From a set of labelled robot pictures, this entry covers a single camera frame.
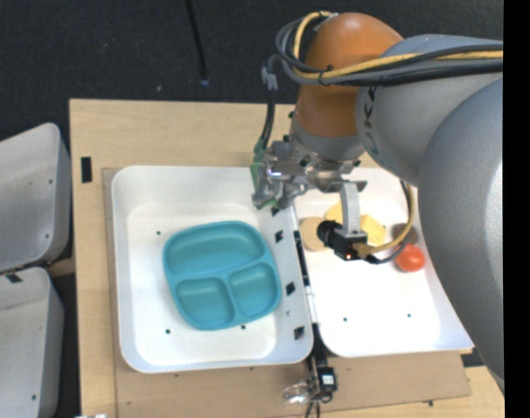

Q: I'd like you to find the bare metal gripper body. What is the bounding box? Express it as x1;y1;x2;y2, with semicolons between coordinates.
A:
263;135;369;194

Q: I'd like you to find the tan round biscuit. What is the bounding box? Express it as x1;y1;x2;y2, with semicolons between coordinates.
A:
299;217;331;253

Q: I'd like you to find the yellow wedge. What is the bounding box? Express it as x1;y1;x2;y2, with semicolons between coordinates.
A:
325;201;388;248

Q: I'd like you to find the thin black and white rod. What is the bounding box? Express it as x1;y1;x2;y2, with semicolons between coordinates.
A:
292;230;325;366

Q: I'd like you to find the blue divided plate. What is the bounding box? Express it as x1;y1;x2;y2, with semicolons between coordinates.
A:
162;219;284;332

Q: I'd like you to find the orange-red tomato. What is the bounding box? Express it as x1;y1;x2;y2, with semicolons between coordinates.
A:
395;243;426;273

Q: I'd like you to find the white plastic tray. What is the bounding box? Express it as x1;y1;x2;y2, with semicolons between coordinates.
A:
290;166;476;360
111;165;315;374

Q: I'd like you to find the black cylinder on white bracket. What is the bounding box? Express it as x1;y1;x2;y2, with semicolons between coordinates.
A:
316;179;369;261

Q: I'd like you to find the black block with thin wires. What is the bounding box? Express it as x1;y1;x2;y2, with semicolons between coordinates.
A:
318;367;338;394

